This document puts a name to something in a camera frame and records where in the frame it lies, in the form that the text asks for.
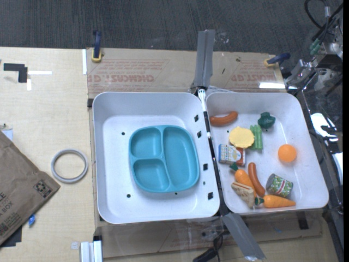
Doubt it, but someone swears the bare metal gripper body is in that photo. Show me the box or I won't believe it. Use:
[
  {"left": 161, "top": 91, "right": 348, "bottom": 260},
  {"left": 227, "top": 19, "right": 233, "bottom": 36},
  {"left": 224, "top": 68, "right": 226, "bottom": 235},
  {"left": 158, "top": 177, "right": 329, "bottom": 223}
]
[{"left": 316, "top": 9, "right": 344, "bottom": 72}]

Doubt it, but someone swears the orange ball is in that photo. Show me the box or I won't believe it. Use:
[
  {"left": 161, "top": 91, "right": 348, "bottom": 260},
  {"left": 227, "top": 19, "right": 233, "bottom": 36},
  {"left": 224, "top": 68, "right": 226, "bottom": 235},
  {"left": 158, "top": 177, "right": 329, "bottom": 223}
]
[{"left": 278, "top": 144, "right": 297, "bottom": 163}]

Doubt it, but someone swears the orange toy carrot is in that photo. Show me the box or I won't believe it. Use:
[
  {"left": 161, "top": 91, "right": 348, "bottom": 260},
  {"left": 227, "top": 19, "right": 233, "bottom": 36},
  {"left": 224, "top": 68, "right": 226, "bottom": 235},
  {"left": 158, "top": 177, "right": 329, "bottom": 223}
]
[
  {"left": 254, "top": 194, "right": 297, "bottom": 209},
  {"left": 229, "top": 162, "right": 257, "bottom": 199}
]

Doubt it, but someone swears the white plastic tray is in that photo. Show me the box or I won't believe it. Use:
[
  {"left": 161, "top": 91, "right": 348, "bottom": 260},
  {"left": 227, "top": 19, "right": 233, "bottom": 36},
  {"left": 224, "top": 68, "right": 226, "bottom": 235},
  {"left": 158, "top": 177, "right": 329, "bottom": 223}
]
[
  {"left": 204, "top": 92, "right": 330, "bottom": 215},
  {"left": 92, "top": 91, "right": 221, "bottom": 225}
]

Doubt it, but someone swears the beige toy sandwich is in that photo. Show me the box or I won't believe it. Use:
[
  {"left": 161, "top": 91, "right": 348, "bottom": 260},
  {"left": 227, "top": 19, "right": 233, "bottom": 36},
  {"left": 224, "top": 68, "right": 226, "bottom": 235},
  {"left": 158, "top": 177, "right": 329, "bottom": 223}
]
[{"left": 231, "top": 181, "right": 256, "bottom": 209}]

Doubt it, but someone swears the white ring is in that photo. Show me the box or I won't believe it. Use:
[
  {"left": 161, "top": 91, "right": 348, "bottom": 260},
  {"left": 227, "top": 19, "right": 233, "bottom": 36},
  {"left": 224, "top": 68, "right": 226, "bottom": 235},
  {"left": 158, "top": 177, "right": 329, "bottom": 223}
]
[{"left": 50, "top": 148, "right": 89, "bottom": 184}]

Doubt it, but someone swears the white and orange carton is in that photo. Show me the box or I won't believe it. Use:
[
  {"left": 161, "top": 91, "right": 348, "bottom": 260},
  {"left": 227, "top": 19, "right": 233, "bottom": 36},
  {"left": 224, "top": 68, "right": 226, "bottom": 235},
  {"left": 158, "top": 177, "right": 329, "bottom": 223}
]
[{"left": 218, "top": 144, "right": 246, "bottom": 166}]

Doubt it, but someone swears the brown cardboard board red print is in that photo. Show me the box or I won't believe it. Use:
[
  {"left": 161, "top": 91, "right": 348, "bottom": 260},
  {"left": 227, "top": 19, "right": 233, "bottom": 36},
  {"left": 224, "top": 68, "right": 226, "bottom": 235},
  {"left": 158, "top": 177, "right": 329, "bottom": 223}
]
[{"left": 86, "top": 47, "right": 331, "bottom": 259}]

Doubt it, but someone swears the yellow round toy biscuit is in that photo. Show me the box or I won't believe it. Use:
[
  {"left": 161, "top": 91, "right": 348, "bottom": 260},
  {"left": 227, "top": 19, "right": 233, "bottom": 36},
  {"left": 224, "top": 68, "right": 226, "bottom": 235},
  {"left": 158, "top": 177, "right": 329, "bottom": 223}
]
[{"left": 228, "top": 126, "right": 255, "bottom": 149}]

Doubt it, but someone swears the brown paper bag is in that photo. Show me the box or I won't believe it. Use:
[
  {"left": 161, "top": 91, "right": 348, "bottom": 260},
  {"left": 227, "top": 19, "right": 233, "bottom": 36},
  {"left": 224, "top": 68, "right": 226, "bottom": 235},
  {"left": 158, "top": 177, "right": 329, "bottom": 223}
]
[{"left": 0, "top": 129, "right": 61, "bottom": 247}]

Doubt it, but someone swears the green toy broccoli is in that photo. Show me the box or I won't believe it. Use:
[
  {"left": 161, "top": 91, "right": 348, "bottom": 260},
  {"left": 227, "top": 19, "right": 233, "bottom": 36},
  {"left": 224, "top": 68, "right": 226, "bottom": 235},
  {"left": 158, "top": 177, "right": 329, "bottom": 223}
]
[{"left": 257, "top": 111, "right": 276, "bottom": 130}]

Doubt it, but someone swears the small green and red can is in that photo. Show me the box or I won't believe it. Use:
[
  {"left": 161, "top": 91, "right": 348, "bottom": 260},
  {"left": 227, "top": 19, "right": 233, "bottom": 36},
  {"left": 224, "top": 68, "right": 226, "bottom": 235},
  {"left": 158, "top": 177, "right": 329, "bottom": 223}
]
[{"left": 266, "top": 173, "right": 294, "bottom": 198}]

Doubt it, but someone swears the blue divided plate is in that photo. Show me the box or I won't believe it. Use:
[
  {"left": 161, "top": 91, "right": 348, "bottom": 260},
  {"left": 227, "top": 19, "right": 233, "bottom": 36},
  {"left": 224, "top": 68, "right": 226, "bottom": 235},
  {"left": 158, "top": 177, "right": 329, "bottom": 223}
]
[{"left": 128, "top": 124, "right": 201, "bottom": 194}]

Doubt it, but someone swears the orange-brown toy sausage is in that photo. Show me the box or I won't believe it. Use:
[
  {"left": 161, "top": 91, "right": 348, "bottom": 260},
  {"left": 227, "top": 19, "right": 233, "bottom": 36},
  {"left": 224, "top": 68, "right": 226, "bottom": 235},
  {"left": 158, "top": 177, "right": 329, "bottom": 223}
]
[
  {"left": 209, "top": 110, "right": 239, "bottom": 127},
  {"left": 247, "top": 162, "right": 266, "bottom": 198}
]

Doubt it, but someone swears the green toy asparagus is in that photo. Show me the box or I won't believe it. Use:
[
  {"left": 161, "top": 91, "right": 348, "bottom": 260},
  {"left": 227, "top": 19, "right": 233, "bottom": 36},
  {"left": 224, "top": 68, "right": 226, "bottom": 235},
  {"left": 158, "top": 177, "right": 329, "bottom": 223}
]
[{"left": 249, "top": 124, "right": 264, "bottom": 151}]

